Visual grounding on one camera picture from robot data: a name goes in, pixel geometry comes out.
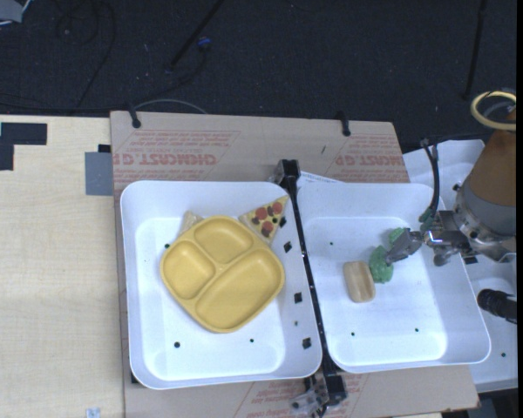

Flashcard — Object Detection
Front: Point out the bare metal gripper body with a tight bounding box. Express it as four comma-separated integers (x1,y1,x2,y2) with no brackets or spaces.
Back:
422,209,518,267

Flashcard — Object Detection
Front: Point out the green toy broccoli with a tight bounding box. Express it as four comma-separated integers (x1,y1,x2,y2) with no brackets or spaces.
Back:
367,226,410,285

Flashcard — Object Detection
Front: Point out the tan toy bread loaf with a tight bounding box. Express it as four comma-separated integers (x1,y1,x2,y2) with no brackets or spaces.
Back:
342,260,377,305

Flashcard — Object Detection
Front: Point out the white plastic tray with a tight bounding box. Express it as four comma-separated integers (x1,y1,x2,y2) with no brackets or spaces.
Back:
295,180,492,374
119,179,324,391

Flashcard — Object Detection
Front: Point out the thin black rod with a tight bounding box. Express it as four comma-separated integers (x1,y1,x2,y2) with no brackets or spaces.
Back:
285,175,335,381

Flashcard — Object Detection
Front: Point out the white printed paper sheet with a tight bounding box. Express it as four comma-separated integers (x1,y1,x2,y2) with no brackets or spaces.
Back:
296,170,346,187

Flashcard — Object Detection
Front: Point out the toy pizza slice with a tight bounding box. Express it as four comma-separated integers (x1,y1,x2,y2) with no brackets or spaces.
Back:
237,194,290,248

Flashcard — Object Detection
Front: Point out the brown cardboard board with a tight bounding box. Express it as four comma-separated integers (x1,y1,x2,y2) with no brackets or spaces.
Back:
109,110,481,418

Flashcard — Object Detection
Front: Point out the yellow divided plate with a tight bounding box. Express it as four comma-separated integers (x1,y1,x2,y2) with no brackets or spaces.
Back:
158,214,287,334

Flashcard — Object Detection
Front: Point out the black cylinder on white bracket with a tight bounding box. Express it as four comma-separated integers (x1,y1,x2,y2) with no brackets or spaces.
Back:
476,250,518,326

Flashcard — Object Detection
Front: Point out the black block with wires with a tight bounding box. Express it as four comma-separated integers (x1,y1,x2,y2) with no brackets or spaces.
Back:
321,373,349,408
274,158,301,183

